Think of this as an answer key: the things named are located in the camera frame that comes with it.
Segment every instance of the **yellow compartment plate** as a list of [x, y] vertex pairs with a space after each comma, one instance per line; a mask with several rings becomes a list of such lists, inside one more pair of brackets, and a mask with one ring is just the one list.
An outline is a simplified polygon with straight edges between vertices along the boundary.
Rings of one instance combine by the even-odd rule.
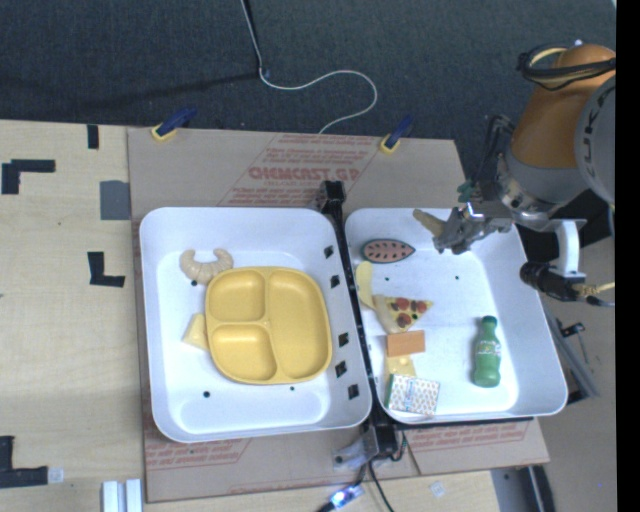
[[218, 370], [248, 384], [313, 379], [331, 361], [331, 329], [322, 291], [304, 272], [240, 267], [207, 287], [209, 349]]

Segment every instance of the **cardboard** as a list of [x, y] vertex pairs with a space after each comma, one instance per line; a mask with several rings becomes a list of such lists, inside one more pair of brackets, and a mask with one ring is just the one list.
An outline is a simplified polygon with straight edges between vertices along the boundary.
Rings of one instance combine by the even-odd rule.
[[[159, 433], [150, 411], [140, 221], [164, 206], [307, 206], [324, 180], [344, 183], [345, 215], [364, 207], [451, 208], [464, 181], [455, 145], [406, 139], [387, 155], [377, 137], [182, 129], [158, 142], [149, 128], [127, 136], [147, 501], [352, 482], [355, 471], [336, 466], [332, 454], [359, 437], [358, 427], [197, 444]], [[406, 437], [412, 457], [384, 464], [379, 478], [548, 461], [537, 420], [430, 427]]]

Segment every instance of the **toy bottle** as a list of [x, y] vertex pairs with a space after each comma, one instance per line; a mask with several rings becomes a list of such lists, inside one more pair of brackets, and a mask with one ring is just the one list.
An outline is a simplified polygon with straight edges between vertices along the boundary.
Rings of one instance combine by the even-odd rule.
[[494, 316], [483, 317], [482, 331], [476, 343], [473, 382], [483, 388], [493, 388], [500, 383], [502, 346], [496, 337], [497, 325], [498, 320]]

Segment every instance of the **pizza slice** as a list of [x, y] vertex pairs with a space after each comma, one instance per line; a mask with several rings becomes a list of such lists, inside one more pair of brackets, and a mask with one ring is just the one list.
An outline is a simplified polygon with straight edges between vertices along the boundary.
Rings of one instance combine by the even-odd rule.
[[373, 296], [373, 304], [378, 320], [388, 334], [408, 331], [433, 306], [430, 300], [386, 297], [380, 294]]

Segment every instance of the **wooden surface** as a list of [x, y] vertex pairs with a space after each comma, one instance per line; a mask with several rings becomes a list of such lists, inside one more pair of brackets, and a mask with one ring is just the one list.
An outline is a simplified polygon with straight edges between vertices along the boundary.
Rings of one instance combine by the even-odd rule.
[[[103, 481], [143, 478], [131, 225], [100, 218], [100, 182], [128, 181], [126, 130], [0, 122], [0, 160], [54, 159], [0, 195], [0, 435], [15, 468], [62, 468], [64, 481], [0, 490], [0, 510], [99, 510]], [[87, 253], [124, 287], [92, 286]], [[444, 490], [434, 493], [433, 484]], [[382, 483], [397, 511], [498, 511], [487, 471]], [[385, 510], [371, 483], [354, 509]], [[333, 488], [145, 505], [149, 511], [316, 510]]]

